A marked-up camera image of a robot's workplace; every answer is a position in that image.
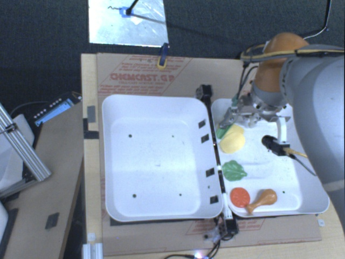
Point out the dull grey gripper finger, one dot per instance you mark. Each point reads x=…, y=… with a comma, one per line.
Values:
x=226, y=120
x=253, y=122

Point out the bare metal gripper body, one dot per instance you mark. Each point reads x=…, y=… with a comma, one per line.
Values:
x=260, y=109

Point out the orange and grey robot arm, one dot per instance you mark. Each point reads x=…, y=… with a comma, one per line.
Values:
x=312, y=96

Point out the green toy vegetable piece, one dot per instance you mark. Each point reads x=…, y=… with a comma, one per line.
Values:
x=221, y=133

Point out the small yellow toy piece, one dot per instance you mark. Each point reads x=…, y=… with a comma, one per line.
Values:
x=237, y=129

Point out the large yellow toy piece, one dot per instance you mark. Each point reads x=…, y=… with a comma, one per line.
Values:
x=232, y=143

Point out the thin black and white rod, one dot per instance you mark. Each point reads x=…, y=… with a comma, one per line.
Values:
x=215, y=150

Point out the green lettuce leaf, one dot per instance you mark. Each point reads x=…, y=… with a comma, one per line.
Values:
x=233, y=170

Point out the white plastic tray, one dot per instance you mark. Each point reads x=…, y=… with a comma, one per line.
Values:
x=269, y=171
x=153, y=158

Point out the orange round toy slice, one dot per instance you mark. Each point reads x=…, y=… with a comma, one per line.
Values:
x=239, y=197

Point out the brown toy chicken drumstick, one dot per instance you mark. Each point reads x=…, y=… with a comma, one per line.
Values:
x=265, y=198

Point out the brown cardboard board, red print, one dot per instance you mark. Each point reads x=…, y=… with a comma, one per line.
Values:
x=134, y=74

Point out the black cylinder on white bracket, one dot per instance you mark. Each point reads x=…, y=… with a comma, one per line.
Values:
x=272, y=144

